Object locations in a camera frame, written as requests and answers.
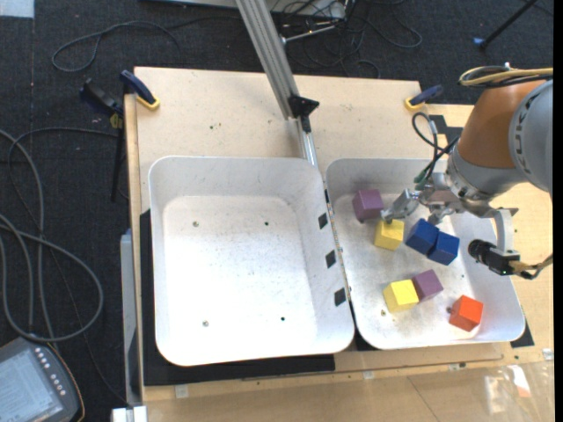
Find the purple cube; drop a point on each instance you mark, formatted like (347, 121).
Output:
(428, 284)
(367, 204)

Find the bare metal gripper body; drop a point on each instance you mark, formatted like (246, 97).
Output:
(442, 196)

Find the black cylinder on white bracket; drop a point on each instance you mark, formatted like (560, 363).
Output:
(490, 253)

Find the yellow cube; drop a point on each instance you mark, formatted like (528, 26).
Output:
(389, 235)
(400, 296)

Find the blue cube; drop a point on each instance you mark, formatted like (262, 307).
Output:
(421, 235)
(445, 249)

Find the orange cube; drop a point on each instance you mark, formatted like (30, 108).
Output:
(466, 312)

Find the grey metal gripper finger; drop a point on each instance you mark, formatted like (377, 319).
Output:
(439, 214)
(402, 205)

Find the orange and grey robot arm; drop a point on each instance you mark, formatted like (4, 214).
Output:
(488, 125)

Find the pale wood board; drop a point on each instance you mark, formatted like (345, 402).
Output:
(220, 112)

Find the white plastic tray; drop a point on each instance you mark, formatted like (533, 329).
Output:
(378, 266)
(237, 271)

